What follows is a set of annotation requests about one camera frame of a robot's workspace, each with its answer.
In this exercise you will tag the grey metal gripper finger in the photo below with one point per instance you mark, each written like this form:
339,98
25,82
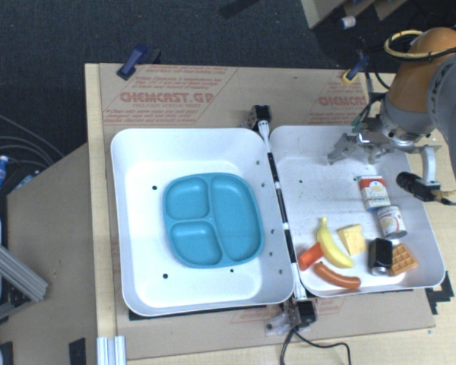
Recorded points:
376,155
342,148

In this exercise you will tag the brown cardboard board red print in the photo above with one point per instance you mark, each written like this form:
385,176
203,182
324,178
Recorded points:
213,101

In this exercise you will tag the brown waffle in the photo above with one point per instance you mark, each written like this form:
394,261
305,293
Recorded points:
403,260

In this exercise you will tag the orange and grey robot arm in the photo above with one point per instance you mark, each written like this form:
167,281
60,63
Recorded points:
422,78

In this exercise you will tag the black cylinder on white bracket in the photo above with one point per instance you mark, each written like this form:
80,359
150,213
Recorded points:
414,186

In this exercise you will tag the black can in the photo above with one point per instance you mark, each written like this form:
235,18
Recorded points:
380,255

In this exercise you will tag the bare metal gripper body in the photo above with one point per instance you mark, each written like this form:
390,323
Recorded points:
380,135

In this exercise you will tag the orange sausage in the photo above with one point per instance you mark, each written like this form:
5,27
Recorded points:
336,277

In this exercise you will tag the orange carrot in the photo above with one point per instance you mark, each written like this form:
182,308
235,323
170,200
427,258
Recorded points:
309,256

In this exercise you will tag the white plastic tray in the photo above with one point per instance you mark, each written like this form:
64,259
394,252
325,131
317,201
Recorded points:
144,223
323,188

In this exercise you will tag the thin black and white rod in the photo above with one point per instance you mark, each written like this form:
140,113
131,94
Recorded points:
277,183

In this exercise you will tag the yellow cheese wedge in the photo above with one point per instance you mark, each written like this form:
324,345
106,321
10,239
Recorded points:
352,238

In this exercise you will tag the yellow banana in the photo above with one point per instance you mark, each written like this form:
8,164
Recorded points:
332,247

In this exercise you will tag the white can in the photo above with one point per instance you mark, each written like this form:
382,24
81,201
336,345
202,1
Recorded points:
391,222

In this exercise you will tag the blue divided plate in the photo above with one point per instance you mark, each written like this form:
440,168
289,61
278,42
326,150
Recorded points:
213,221

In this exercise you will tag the red and white carton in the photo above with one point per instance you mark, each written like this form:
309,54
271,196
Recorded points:
373,192

